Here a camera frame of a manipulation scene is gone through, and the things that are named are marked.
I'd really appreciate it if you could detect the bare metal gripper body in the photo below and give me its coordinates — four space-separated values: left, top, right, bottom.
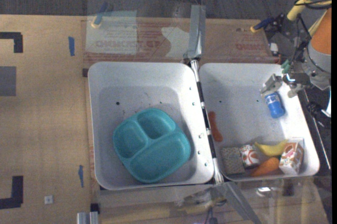
282 69 330 91

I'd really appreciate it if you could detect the blue plastic bottle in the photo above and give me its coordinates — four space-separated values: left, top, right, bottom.
264 91 285 119

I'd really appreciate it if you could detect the white plastic tray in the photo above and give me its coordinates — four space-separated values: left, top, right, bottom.
87 61 215 191
198 62 321 182

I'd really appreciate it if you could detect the yellow banana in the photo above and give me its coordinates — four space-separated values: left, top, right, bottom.
254 139 289 158

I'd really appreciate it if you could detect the brown cardboard board red print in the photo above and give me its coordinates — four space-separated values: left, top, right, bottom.
81 16 330 221

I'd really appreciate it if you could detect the red toy sausage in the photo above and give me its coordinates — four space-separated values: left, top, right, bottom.
207 111 224 143

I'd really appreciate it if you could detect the thin black and white rod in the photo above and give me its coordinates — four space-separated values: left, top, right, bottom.
190 59 225 183

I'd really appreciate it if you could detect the red and white can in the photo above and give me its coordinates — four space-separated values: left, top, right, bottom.
239 143 261 169

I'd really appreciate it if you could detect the white and orange carton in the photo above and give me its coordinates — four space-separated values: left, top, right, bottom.
278 138 305 176

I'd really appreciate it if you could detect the orange carrot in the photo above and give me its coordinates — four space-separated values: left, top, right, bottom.
250 157 281 178

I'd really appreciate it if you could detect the teal divided plate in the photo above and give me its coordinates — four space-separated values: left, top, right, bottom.
112 108 192 184

